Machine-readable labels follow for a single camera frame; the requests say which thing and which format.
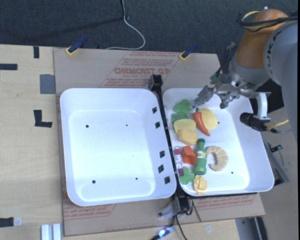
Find yellow toy pasta piece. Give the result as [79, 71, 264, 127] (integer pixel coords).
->
[192, 175, 208, 194]

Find orange toy carton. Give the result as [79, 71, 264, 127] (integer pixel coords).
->
[181, 145, 197, 165]

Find green toy bottle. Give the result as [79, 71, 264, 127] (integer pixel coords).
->
[192, 138, 208, 176]

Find green toy lettuce leaf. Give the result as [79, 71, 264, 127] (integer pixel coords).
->
[170, 112, 190, 124]
[179, 166, 196, 186]
[173, 99, 192, 115]

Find small pink white carton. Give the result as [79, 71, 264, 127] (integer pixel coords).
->
[173, 146, 185, 177]

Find yellow toy lemon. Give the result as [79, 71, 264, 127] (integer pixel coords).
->
[198, 108, 219, 131]

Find yellow toy crinkle fries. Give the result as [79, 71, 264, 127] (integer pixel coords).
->
[177, 129, 199, 146]

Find black cylinder on white bracket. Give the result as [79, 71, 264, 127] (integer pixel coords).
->
[239, 91, 272, 132]

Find black block with thin wires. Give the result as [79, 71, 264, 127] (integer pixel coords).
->
[148, 74, 164, 92]
[170, 194, 194, 215]

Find beige toy croissant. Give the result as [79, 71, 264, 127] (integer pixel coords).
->
[205, 145, 229, 172]

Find white plastic tray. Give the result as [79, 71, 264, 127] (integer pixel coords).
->
[162, 87, 275, 197]
[59, 87, 177, 207]

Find yellow toy cheese slice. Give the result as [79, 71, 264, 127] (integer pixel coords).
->
[173, 118, 197, 135]

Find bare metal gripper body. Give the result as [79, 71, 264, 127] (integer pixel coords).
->
[213, 72, 260, 97]

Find thin black rod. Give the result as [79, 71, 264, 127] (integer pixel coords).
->
[157, 83, 185, 205]

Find brown cardboard board red print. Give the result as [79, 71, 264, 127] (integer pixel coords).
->
[52, 47, 266, 237]

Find orange toy carrot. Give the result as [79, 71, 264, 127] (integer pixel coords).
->
[192, 107, 211, 137]

